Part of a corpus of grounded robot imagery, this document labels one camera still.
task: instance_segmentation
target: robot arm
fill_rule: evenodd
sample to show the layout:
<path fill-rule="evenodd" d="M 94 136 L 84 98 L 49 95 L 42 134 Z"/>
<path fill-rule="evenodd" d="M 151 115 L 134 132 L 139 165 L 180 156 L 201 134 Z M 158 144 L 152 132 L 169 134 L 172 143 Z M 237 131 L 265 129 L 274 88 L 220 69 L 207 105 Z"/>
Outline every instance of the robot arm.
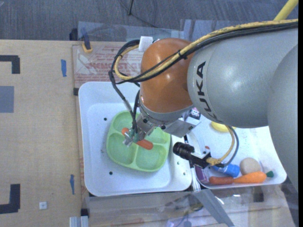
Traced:
<path fill-rule="evenodd" d="M 141 75 L 119 76 L 140 82 L 141 113 L 133 122 L 137 132 L 127 135 L 125 143 L 143 140 L 154 127 L 184 136 L 194 125 L 179 118 L 193 107 L 229 126 L 268 125 L 282 165 L 298 190 L 297 21 L 226 30 L 193 43 L 157 41 L 143 55 Z M 118 62 L 114 63 L 117 73 Z"/>

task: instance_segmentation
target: yellow pole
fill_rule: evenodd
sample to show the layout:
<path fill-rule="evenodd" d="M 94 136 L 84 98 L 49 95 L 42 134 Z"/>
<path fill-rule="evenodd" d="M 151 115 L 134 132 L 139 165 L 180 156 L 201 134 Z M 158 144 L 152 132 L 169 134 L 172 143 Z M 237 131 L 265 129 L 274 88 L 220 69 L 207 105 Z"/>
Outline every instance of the yellow pole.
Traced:
<path fill-rule="evenodd" d="M 297 6 L 299 0 L 288 0 L 278 15 L 275 17 L 274 21 L 284 20 L 291 13 L 291 11 Z"/>

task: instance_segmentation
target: carrot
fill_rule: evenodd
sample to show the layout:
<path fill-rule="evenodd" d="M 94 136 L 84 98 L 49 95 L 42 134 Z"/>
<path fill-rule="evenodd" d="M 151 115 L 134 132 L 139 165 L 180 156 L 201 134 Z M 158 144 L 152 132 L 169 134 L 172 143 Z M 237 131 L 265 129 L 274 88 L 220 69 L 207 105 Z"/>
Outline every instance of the carrot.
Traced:
<path fill-rule="evenodd" d="M 266 174 L 261 171 L 251 172 L 239 176 L 233 180 L 234 183 L 262 183 L 267 178 Z"/>
<path fill-rule="evenodd" d="M 208 179 L 209 183 L 214 185 L 227 185 L 233 183 L 233 177 L 232 176 L 211 176 Z"/>

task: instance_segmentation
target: blue bottle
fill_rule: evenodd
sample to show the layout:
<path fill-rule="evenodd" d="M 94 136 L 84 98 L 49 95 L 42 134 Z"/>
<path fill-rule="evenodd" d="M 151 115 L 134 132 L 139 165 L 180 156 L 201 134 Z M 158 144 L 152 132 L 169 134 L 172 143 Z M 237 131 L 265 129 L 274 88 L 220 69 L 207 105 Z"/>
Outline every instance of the blue bottle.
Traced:
<path fill-rule="evenodd" d="M 222 172 L 232 177 L 237 177 L 240 173 L 240 167 L 234 164 L 228 164 L 225 167 L 212 166 L 212 168 L 218 172 Z"/>

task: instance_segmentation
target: dark gray floor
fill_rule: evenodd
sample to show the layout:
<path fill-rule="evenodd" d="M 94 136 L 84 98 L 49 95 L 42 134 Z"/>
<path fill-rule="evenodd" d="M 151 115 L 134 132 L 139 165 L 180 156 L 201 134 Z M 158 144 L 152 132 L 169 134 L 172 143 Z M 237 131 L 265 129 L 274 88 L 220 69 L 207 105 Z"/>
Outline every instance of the dark gray floor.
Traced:
<path fill-rule="evenodd" d="M 0 1 L 0 39 L 69 40 L 80 21 L 180 29 L 182 19 L 272 20 L 288 0 L 134 0 L 130 16 L 130 0 Z"/>

